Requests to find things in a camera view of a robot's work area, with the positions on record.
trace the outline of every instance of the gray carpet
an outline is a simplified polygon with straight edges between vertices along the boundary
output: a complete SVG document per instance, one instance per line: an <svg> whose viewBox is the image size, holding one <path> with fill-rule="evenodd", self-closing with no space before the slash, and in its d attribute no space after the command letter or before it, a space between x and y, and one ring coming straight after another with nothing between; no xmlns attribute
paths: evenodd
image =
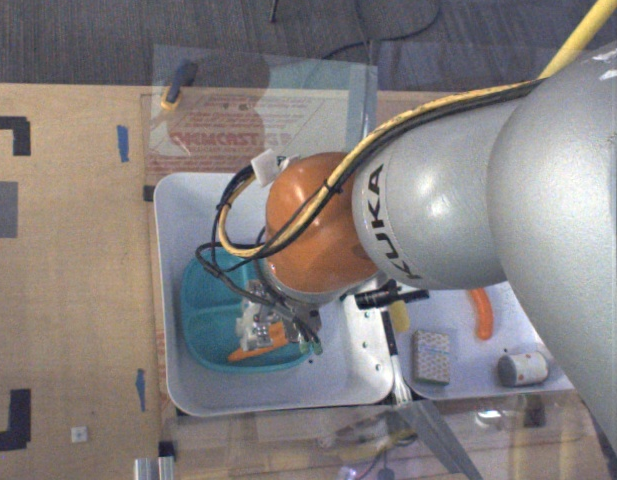
<svg viewBox="0 0 617 480"><path fill-rule="evenodd" d="M373 41L382 89L536 76L596 0L440 0L423 33ZM431 0L359 0L366 37L406 34ZM362 39L354 0L0 0L0 82L150 84L155 45L320 58ZM617 13L590 48L617 38ZM364 48L334 57L367 62Z"/></svg>

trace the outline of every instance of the teal bowl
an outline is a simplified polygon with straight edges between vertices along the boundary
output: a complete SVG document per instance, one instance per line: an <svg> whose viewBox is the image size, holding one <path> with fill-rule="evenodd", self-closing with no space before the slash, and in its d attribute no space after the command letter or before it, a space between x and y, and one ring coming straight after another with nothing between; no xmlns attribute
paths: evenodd
<svg viewBox="0 0 617 480"><path fill-rule="evenodd" d="M202 254L204 258L210 258L210 251ZM223 248L216 249L216 258L224 269L241 261ZM248 280L257 278L252 262L228 275L240 288L245 288ZM210 370L223 373L272 372L297 366L310 355L302 354L297 343L289 343L259 356L229 362L228 356L240 348L235 322L241 317L241 297L206 272L196 258L184 271L180 302L186 346L195 360Z"/></svg>

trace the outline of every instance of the cardboard surface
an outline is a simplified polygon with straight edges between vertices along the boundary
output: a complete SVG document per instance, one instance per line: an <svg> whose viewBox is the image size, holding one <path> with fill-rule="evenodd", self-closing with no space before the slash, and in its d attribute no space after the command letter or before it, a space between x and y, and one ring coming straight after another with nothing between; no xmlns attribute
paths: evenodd
<svg viewBox="0 0 617 480"><path fill-rule="evenodd" d="M32 155L16 157L0 132L0 182L19 188L17 238L0 239L0 431L10 390L32 397L32 439L0 453L0 479L128 478L157 455L144 91L0 85L0 115L26 116L32 134ZM71 443L76 426L88 442Z"/></svg>

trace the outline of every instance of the yellow marker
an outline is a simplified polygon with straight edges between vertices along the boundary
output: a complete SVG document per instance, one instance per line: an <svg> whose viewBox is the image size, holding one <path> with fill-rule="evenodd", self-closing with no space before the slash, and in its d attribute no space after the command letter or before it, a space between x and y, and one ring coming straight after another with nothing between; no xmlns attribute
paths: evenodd
<svg viewBox="0 0 617 480"><path fill-rule="evenodd" d="M388 306L390 319L392 320L392 328L395 333L406 332L410 329L410 316L408 308L403 300L393 302Z"/></svg>
<svg viewBox="0 0 617 480"><path fill-rule="evenodd" d="M170 103L169 101L166 100L166 97L168 96L169 92L170 92L170 86L166 87L166 90L161 95L161 108L163 108L164 110L175 110L179 106L179 102L181 101L181 98L182 98L182 93L181 91L179 91L179 95L177 96L177 99L174 101L174 103Z"/></svg>

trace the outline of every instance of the blue tape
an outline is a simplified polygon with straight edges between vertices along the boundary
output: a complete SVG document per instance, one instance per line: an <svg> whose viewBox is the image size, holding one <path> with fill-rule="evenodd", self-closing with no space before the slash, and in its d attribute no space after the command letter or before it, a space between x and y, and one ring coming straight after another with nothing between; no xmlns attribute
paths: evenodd
<svg viewBox="0 0 617 480"><path fill-rule="evenodd" d="M130 143L128 141L128 128L125 126L117 126L117 146L119 147L119 156L122 162L129 162L128 153L130 151Z"/></svg>
<svg viewBox="0 0 617 480"><path fill-rule="evenodd" d="M139 395L141 412L146 412L146 372L141 368L137 370L135 387L137 388L137 394Z"/></svg>

